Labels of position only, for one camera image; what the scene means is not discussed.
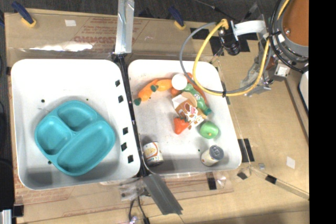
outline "green apple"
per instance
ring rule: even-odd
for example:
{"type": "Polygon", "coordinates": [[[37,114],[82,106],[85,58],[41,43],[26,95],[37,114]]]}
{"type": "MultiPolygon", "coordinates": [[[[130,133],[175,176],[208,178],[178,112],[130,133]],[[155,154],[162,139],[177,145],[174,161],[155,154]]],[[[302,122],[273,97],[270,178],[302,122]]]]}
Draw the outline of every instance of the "green apple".
{"type": "Polygon", "coordinates": [[[218,132],[219,132],[218,127],[216,126],[215,123],[211,121],[204,122],[199,130],[201,136],[208,139],[215,138],[218,132]]]}

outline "blue clamp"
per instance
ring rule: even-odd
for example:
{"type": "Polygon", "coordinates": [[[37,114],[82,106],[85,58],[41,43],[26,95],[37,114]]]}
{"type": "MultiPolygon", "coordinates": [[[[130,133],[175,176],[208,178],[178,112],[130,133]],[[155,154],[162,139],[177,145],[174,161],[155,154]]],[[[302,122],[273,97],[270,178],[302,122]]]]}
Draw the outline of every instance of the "blue clamp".
{"type": "Polygon", "coordinates": [[[1,9],[0,9],[0,26],[2,28],[5,28],[5,17],[4,17],[4,13],[1,11],[1,9]]]}
{"type": "Polygon", "coordinates": [[[12,7],[15,11],[17,11],[21,16],[21,21],[29,27],[34,27],[36,25],[36,21],[31,17],[29,12],[26,10],[24,6],[22,6],[19,2],[13,1],[12,7]]]}
{"type": "Polygon", "coordinates": [[[183,22],[182,15],[178,12],[178,10],[174,6],[168,8],[168,11],[173,15],[175,19],[175,26],[178,29],[183,30],[185,28],[185,24],[183,22]]]}

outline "tin can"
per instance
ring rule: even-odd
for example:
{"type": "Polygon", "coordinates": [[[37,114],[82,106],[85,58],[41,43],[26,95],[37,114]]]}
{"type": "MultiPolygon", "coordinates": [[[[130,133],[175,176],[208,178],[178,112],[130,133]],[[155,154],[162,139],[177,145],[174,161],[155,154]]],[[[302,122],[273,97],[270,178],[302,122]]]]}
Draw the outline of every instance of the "tin can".
{"type": "Polygon", "coordinates": [[[206,166],[212,166],[224,158],[224,151],[217,145],[211,146],[201,155],[201,161],[206,166]]]}
{"type": "Polygon", "coordinates": [[[163,157],[158,142],[145,144],[143,147],[143,155],[148,166],[157,166],[163,163],[163,157]]]}

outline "white ball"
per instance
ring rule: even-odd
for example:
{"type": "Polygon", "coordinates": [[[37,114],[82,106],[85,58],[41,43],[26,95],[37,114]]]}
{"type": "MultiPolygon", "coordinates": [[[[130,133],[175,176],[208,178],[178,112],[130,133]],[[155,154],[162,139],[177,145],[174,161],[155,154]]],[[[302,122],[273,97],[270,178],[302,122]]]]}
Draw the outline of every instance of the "white ball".
{"type": "Polygon", "coordinates": [[[184,74],[178,73],[172,78],[172,86],[179,91],[183,90],[187,84],[188,81],[184,74]]]}

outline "teal plate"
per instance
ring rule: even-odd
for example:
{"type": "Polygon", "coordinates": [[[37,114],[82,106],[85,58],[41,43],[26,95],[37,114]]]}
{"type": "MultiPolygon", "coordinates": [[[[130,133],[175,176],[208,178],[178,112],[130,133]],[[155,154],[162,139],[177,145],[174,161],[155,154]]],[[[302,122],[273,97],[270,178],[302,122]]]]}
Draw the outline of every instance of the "teal plate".
{"type": "Polygon", "coordinates": [[[87,104],[73,100],[46,115],[35,129],[42,153],[63,173],[80,176],[111,151],[116,135],[106,120],[87,104]]]}

